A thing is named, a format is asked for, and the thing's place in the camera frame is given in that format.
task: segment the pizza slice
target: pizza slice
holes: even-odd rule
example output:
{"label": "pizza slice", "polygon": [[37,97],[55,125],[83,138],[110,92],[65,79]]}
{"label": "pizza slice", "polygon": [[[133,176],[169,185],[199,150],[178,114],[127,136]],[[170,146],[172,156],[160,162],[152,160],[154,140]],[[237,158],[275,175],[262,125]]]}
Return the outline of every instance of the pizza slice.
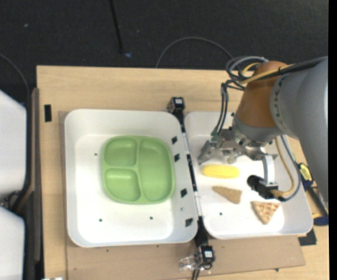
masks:
{"label": "pizza slice", "polygon": [[280,204],[273,202],[252,201],[252,208],[263,224],[268,224]]}
{"label": "pizza slice", "polygon": [[218,194],[220,194],[223,197],[226,197],[229,201],[231,201],[235,204],[240,203],[241,193],[242,193],[242,191],[240,191],[240,190],[235,190],[235,189],[226,188],[226,187],[216,185],[216,186],[213,187],[213,191],[217,192]]}

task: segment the wooden table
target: wooden table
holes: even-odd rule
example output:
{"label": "wooden table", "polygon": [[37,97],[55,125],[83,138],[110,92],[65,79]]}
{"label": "wooden table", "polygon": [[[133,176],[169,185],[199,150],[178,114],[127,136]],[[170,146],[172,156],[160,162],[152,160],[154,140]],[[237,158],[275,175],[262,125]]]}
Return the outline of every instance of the wooden table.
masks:
{"label": "wooden table", "polygon": [[[219,111],[220,84],[226,79],[224,71],[209,70],[37,67],[37,156],[46,278],[190,278],[190,272],[178,271],[177,260],[194,249],[193,242],[89,249],[70,241],[65,225],[58,114],[79,108],[161,111],[173,96],[184,98],[186,113]],[[230,111],[236,110],[241,95],[231,91]],[[297,160],[304,161],[299,143],[292,140],[291,146]],[[217,250],[216,264],[200,276],[211,275],[209,280],[327,279],[329,229],[321,226],[314,230],[317,245],[302,248],[294,236],[212,240]]]}

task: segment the white tray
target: white tray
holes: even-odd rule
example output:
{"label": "white tray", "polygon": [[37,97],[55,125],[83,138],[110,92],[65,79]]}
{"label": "white tray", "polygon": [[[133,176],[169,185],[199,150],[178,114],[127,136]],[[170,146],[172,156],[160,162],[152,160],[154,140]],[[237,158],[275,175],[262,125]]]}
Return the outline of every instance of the white tray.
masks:
{"label": "white tray", "polygon": [[[218,118],[219,112],[192,112],[185,118],[185,128],[195,172],[199,203],[202,209],[205,228],[209,234],[217,239],[234,239],[255,236],[300,235],[310,231],[313,226],[313,219],[302,186],[297,195],[288,202],[279,202],[275,199],[270,200],[271,202],[280,203],[280,207],[267,225],[262,224],[254,214],[251,201],[265,201],[265,199],[260,197],[257,192],[251,190],[246,179],[252,174],[264,176],[261,161],[252,161],[246,156],[238,158],[232,166],[240,169],[240,175],[234,179],[212,178],[202,174],[197,157],[206,140],[210,139],[210,133],[215,127]],[[231,119],[231,115],[228,115],[224,128],[231,126]],[[277,154],[275,143],[267,145],[265,152]],[[289,164],[290,171],[293,172],[295,183],[297,183],[298,175],[292,161],[289,159],[289,155],[285,149],[282,150],[282,153]],[[280,157],[274,162],[279,189],[283,191],[288,190],[291,186],[291,181]],[[202,165],[211,163],[226,165],[222,154]],[[212,190],[213,186],[225,186],[242,190],[241,202],[237,205],[231,203],[215,193]]]}
{"label": "white tray", "polygon": [[[113,201],[101,181],[101,149],[114,136],[161,139],[179,154],[174,162],[175,191],[154,205]],[[70,112],[64,122],[66,221],[69,237],[82,247],[183,243],[196,234],[196,206],[178,120],[155,111],[87,110]]]}

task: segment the dark background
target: dark background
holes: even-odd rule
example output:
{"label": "dark background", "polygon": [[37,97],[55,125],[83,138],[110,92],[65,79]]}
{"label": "dark background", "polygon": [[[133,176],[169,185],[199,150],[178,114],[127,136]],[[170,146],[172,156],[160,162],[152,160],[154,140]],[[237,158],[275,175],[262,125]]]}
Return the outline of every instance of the dark background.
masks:
{"label": "dark background", "polygon": [[[176,39],[199,36],[233,56],[299,62],[328,55],[329,0],[0,0],[0,53],[35,86],[36,65],[154,67]],[[215,46],[182,41],[160,67],[224,69]],[[0,57],[0,88],[25,100],[21,78]]]}

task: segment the green plate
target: green plate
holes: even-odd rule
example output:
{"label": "green plate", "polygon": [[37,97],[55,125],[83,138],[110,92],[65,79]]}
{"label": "green plate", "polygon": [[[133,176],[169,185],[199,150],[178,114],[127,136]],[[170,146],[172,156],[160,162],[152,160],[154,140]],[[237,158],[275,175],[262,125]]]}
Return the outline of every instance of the green plate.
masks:
{"label": "green plate", "polygon": [[102,179],[106,193],[128,204],[156,204],[171,197],[175,174],[167,145],[146,136],[117,136],[103,149]]}

